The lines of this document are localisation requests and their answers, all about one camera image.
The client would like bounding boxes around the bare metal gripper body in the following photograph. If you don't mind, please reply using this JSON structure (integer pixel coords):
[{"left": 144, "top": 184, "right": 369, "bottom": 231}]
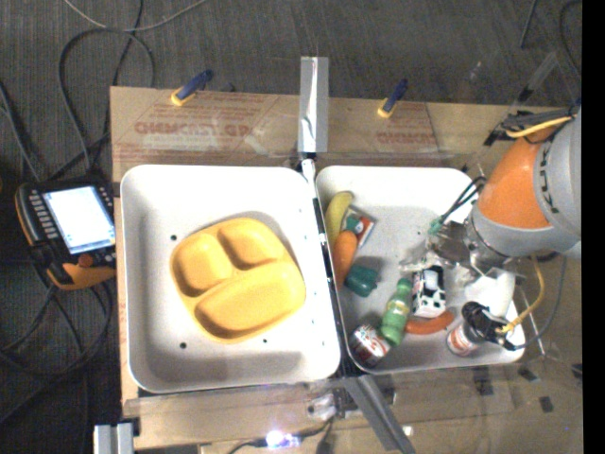
[{"left": 433, "top": 219, "right": 517, "bottom": 279}]

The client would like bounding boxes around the black and white cow carton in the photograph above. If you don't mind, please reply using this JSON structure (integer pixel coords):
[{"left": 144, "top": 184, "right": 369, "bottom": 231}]
[{"left": 411, "top": 264, "right": 448, "bottom": 320}]

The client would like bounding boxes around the green plastic bottle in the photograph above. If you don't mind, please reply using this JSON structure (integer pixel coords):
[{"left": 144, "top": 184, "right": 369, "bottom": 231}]
[{"left": 378, "top": 277, "right": 414, "bottom": 348}]

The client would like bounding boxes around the orange sausage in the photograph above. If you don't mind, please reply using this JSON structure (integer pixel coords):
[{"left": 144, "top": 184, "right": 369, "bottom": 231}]
[{"left": 404, "top": 310, "right": 457, "bottom": 337}]

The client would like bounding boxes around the dark green pepper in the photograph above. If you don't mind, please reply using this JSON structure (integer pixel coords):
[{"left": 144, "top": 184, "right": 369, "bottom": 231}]
[{"left": 343, "top": 264, "right": 381, "bottom": 299}]

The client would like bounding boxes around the red and white packet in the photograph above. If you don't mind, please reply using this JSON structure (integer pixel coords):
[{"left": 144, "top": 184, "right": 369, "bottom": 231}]
[{"left": 343, "top": 205, "right": 378, "bottom": 251}]

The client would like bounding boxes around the white plastic tray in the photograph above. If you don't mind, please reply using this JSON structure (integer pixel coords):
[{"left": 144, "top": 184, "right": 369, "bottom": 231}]
[
  {"left": 314, "top": 165, "right": 527, "bottom": 375},
  {"left": 119, "top": 164, "right": 342, "bottom": 394}
]

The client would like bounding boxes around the orange carrot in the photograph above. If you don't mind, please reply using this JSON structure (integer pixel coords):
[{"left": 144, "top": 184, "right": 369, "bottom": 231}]
[{"left": 331, "top": 230, "right": 359, "bottom": 290}]

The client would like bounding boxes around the red and white can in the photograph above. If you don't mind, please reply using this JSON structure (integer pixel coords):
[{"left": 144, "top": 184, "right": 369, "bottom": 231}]
[
  {"left": 444, "top": 322, "right": 479, "bottom": 358},
  {"left": 350, "top": 323, "right": 392, "bottom": 370}
]

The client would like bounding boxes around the yellow banana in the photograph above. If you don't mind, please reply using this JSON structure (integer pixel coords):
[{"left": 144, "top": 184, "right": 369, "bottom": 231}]
[{"left": 323, "top": 190, "right": 355, "bottom": 250}]

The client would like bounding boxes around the yellow divided plate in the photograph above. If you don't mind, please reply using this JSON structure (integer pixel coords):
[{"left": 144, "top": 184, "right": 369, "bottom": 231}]
[{"left": 169, "top": 217, "right": 307, "bottom": 345}]

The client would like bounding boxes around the brown cardboard board red print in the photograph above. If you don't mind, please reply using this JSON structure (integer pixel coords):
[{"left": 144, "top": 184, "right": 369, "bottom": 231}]
[{"left": 109, "top": 85, "right": 583, "bottom": 449}]

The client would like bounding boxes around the black cylinder on white bracket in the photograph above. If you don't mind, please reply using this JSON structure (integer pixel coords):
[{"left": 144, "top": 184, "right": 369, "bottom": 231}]
[{"left": 460, "top": 270, "right": 517, "bottom": 350}]

